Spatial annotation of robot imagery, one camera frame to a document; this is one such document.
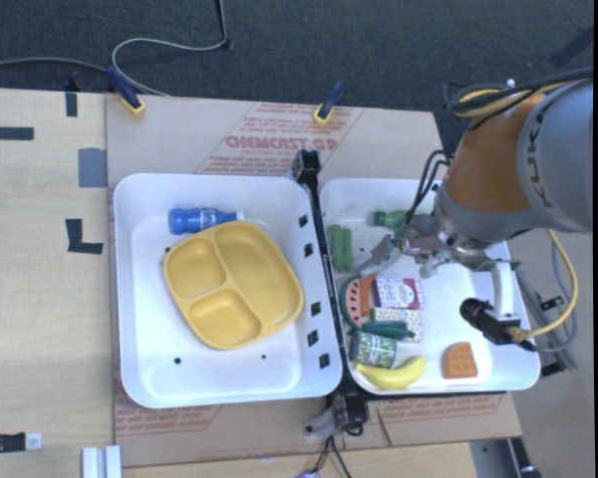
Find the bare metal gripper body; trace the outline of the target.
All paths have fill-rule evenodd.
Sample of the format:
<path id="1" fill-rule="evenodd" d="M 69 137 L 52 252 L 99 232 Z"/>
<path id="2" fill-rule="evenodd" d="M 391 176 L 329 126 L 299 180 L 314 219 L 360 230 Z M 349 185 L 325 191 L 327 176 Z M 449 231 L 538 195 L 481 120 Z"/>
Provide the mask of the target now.
<path id="1" fill-rule="evenodd" d="M 450 264 L 469 270 L 490 270 L 494 260 L 487 256 L 490 243 L 463 235 L 444 216 L 415 215 L 402 238 L 402 252 L 418 259 L 425 255 L 443 254 L 451 257 Z"/>

